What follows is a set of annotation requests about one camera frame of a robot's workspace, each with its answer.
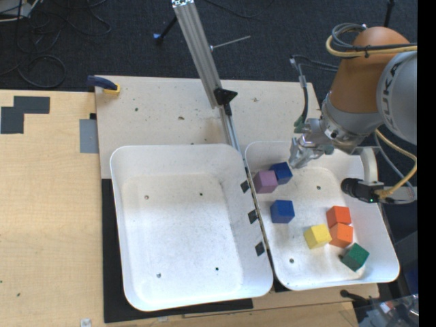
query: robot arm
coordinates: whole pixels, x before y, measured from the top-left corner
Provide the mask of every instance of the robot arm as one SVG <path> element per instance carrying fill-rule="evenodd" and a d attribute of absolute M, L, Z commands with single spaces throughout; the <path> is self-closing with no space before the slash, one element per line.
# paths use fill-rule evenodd
<path fill-rule="evenodd" d="M 292 139 L 292 168 L 305 167 L 334 149 L 353 154 L 382 124 L 417 144 L 417 48 L 389 28 L 346 26 L 338 27 L 359 34 L 347 52 L 331 49 L 329 37 L 327 49 L 343 59 L 322 104 L 321 117 L 307 119 L 302 135 Z"/>

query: wooden table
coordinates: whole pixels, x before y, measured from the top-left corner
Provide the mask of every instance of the wooden table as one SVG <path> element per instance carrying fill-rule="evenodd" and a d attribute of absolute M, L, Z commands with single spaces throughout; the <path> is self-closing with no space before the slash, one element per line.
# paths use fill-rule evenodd
<path fill-rule="evenodd" d="M 228 89 L 232 89 L 229 87 L 232 85 L 256 88 L 256 83 L 250 83 L 223 81 Z M 284 86 L 291 100 L 296 102 L 295 110 L 301 110 L 299 84 L 269 85 L 271 93 L 241 94 L 239 102 L 236 99 L 232 102 L 242 145 L 246 145 L 246 139 L 251 139 L 246 133 L 251 129 L 241 126 L 243 110 L 252 115 L 254 106 L 262 101 L 273 103 L 270 96 L 275 89 Z M 312 101 L 309 114 L 315 114 L 314 110 L 319 108 L 314 104 L 310 84 L 309 90 Z M 281 293 L 272 290 L 254 298 L 254 308 L 249 311 L 173 315 L 105 324 L 102 163 L 99 154 L 80 152 L 79 128 L 80 119 L 89 119 L 91 113 L 96 113 L 96 93 L 2 90 L 0 107 L 13 106 L 15 96 L 49 97 L 50 113 L 25 114 L 23 134 L 0 134 L 2 326 L 74 327 L 80 326 L 81 321 L 84 326 L 92 327 L 139 327 L 160 322 L 165 323 L 164 326 L 180 327 L 357 326 L 350 299 L 339 293 L 341 287 Z M 345 288 L 365 298 L 379 296 L 375 283 Z"/>

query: blue and yellow clamp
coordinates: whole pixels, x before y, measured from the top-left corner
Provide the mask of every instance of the blue and yellow clamp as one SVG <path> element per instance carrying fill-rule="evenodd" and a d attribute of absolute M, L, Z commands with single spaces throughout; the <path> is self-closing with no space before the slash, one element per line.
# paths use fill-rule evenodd
<path fill-rule="evenodd" d="M 101 87 L 109 95 L 119 95 L 121 91 L 119 84 L 94 75 L 88 75 L 87 86 Z"/>

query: green block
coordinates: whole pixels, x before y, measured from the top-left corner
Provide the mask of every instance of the green block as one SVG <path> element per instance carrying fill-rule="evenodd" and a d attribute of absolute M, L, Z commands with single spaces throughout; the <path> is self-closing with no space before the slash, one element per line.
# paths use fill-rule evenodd
<path fill-rule="evenodd" d="M 369 252 L 366 249 L 354 243 L 347 254 L 341 258 L 341 262 L 353 271 L 357 271 L 366 262 L 368 256 Z"/>

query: yellow cable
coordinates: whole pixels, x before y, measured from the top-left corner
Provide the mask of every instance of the yellow cable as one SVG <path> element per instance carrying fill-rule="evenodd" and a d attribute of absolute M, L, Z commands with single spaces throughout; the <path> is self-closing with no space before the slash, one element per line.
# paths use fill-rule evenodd
<path fill-rule="evenodd" d="M 365 56 L 365 55 L 374 55 L 374 54 L 380 54 L 380 53 L 400 53 L 400 52 L 408 52 L 408 51 L 417 51 L 418 46 L 404 46 L 404 47 L 397 47 L 397 48 L 387 48 L 385 50 L 366 50 L 366 51 L 355 51 L 355 52 L 341 52 L 336 51 L 332 48 L 330 45 L 332 43 L 333 36 L 329 36 L 326 41 L 326 48 L 327 51 L 337 57 L 345 57 L 345 58 L 351 58 L 351 57 L 357 57 L 357 56 Z"/>
<path fill-rule="evenodd" d="M 385 136 L 383 136 L 383 134 L 376 129 L 375 133 L 377 134 L 377 136 L 379 138 L 381 138 L 388 146 L 390 146 L 391 148 L 395 149 L 396 151 L 400 152 L 401 154 L 410 157 L 412 160 L 415 161 L 415 165 L 414 167 L 410 170 L 409 173 L 407 173 L 407 175 L 404 176 L 403 179 L 401 179 L 396 185 L 394 185 L 393 187 L 389 188 L 389 189 L 379 189 L 379 190 L 375 190 L 375 193 L 381 198 L 387 198 L 389 195 L 392 195 L 397 189 L 399 189 L 402 185 L 404 185 L 415 173 L 416 170 L 418 169 L 418 159 L 415 155 L 409 153 L 408 151 L 405 151 L 404 149 L 400 148 L 399 146 L 395 145 L 394 143 L 392 143 L 389 139 L 387 139 Z"/>

